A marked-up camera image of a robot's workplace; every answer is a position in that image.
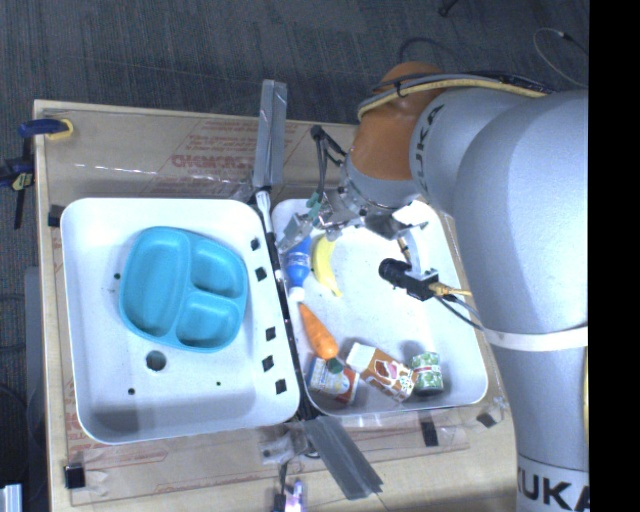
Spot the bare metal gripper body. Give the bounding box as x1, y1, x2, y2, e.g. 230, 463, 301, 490
317, 192, 372, 230

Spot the yellow banana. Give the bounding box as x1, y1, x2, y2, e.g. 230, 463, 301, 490
310, 234, 344, 299

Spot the blue and clear plastic bottle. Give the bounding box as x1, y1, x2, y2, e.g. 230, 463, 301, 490
283, 234, 314, 304

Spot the orange carrot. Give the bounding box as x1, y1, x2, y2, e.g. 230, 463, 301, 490
298, 302, 346, 374

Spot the white plastic tray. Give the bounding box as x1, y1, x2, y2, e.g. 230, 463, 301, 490
270, 198, 490, 418
59, 197, 301, 446

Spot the blue divided plate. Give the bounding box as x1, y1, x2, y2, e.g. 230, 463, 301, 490
118, 225, 250, 354

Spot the orange and white carton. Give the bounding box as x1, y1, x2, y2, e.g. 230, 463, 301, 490
345, 342, 420, 404

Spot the brown cardboard board, red print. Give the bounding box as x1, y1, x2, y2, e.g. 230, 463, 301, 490
42, 112, 507, 507

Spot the green and white can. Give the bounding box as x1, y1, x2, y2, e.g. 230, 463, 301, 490
410, 351, 445, 394

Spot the black cylinder on white bracket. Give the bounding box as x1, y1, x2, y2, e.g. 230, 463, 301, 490
377, 202, 441, 303

